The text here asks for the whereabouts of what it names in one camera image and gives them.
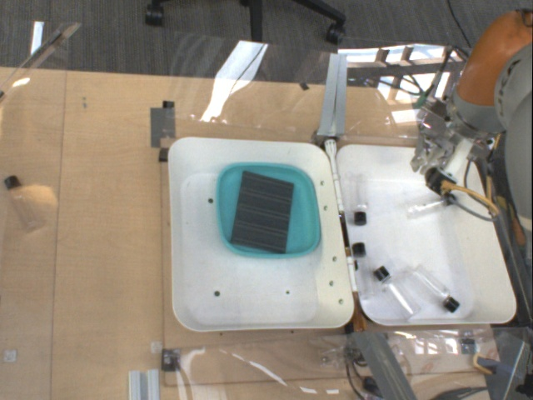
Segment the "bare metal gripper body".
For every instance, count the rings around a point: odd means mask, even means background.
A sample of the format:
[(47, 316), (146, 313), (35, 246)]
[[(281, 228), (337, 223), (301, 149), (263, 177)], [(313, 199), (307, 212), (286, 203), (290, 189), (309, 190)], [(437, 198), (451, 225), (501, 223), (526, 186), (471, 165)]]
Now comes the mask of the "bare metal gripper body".
[(453, 102), (428, 99), (417, 114), (418, 140), (425, 142), (428, 152), (434, 144), (448, 150), (448, 158), (467, 159), (476, 131), (459, 114)]

